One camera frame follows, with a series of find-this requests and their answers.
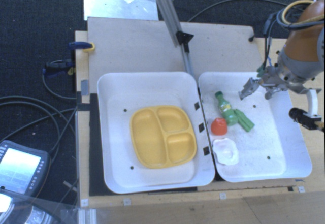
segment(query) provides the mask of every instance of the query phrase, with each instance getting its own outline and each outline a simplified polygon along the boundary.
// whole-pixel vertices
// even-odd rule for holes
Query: white tray
[[[205,72],[199,78],[211,142],[227,137],[236,143],[239,151],[236,165],[220,164],[216,158],[218,173],[229,182],[308,176],[312,164],[299,125],[288,115],[292,108],[289,93],[282,91],[266,100],[265,90],[260,87],[241,101],[238,91],[250,77],[256,77],[256,72]],[[243,111],[255,123],[250,132],[236,124],[228,127],[225,136],[211,133],[212,121],[221,117],[214,96],[217,91],[222,91],[233,108]]]
[[[108,73],[97,84],[101,121],[104,178],[115,193],[203,186],[215,175],[198,87],[184,72]],[[158,105],[174,105],[188,115],[197,141],[197,153],[191,161],[170,168],[150,169],[137,159],[131,141],[129,122],[137,110]]]

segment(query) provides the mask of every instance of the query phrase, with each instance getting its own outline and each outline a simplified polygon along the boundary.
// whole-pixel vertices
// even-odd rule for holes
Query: green bottle
[[[223,98],[221,91],[216,92],[215,97],[218,99],[218,108],[221,111],[223,118],[226,120],[227,125],[234,125],[238,122],[238,118],[235,115],[230,103]]]

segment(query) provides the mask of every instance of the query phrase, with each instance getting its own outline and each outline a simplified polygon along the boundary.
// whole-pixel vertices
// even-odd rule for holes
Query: black clip
[[[43,68],[43,75],[46,78],[54,78],[61,74],[72,75],[74,73],[75,63],[71,59],[58,62],[47,62]]]
[[[192,38],[194,37],[194,35],[190,35],[188,33],[182,32],[182,31],[178,31],[176,33],[176,37],[177,37],[178,43],[179,44],[183,44],[184,51],[186,53],[189,53],[188,43],[189,43],[190,40],[192,40]]]

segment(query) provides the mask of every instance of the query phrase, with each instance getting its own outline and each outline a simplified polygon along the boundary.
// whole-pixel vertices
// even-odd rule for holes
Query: clamp
[[[54,78],[62,74],[72,75],[75,72],[75,63],[71,59],[57,62],[47,62],[43,68],[43,75],[46,78]]]
[[[95,51],[95,44],[94,43],[87,43],[87,42],[71,42],[68,45],[69,50],[77,50],[82,49],[83,52],[93,52]]]

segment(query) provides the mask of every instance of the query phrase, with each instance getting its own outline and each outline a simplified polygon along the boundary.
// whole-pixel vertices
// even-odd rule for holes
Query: orange cap
[[[211,131],[217,136],[223,136],[227,133],[227,122],[224,118],[216,118],[211,124]]]

